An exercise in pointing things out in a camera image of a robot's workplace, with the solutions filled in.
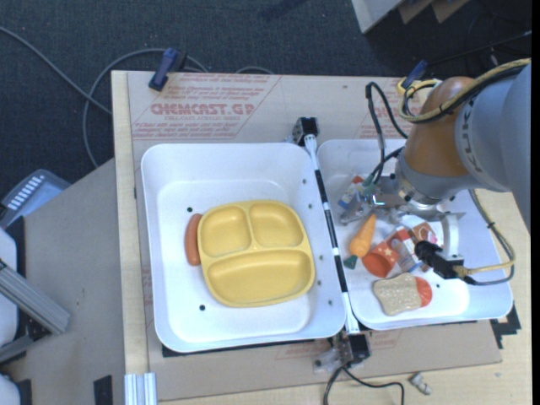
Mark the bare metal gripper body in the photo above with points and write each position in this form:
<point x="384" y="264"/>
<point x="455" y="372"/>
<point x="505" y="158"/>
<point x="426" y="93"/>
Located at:
<point x="390" y="198"/>

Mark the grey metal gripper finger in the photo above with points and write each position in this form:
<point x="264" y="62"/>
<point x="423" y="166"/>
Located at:
<point x="350" y="217"/>
<point x="362" y="203"/>

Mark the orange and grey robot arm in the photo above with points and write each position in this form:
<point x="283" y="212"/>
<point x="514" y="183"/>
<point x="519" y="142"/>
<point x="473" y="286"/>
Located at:
<point x="472" y="142"/>

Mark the small white blue red carton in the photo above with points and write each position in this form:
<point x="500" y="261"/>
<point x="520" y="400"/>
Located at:
<point x="350" y="192"/>

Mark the orange toy carrot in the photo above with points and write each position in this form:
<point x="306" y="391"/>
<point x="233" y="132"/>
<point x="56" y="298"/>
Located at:
<point x="363" y="236"/>

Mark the thin black and white rod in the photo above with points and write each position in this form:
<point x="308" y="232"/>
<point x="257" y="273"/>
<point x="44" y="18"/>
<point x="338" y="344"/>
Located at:
<point x="332" y="234"/>

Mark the brown and white packet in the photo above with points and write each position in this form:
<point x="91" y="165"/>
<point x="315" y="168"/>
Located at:
<point x="424" y="231"/>

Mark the red can with yellow star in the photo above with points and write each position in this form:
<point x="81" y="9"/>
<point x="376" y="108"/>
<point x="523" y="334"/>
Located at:
<point x="377" y="260"/>

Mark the white carton with red top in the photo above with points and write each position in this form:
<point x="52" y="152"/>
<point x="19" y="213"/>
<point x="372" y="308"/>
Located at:
<point x="403" y="249"/>

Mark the beige toy bread slice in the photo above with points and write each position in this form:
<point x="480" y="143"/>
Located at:
<point x="396" y="294"/>

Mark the red-orange round slice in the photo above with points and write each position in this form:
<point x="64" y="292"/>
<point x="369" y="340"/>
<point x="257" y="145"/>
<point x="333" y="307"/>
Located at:
<point x="425" y="291"/>

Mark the yellow divided plate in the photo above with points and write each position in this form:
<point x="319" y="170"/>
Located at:
<point x="257" y="268"/>

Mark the white plastic tray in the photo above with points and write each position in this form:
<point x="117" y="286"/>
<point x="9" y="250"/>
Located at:
<point x="472" y="298"/>
<point x="236" y="167"/>

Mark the brown cardboard board red print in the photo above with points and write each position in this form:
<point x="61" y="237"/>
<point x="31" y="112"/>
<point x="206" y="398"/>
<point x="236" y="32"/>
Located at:
<point x="261" y="99"/>

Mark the orange-red toy sausage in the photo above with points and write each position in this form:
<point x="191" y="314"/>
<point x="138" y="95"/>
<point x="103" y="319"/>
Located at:
<point x="192" y="243"/>

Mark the small white plastic piece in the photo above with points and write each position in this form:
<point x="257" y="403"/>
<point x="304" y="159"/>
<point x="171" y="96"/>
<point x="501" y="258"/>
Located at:
<point x="421" y="384"/>

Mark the black cylinder on white bracket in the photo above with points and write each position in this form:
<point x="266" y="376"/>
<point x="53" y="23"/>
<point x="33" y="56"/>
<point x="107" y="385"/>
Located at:
<point x="434" y="257"/>

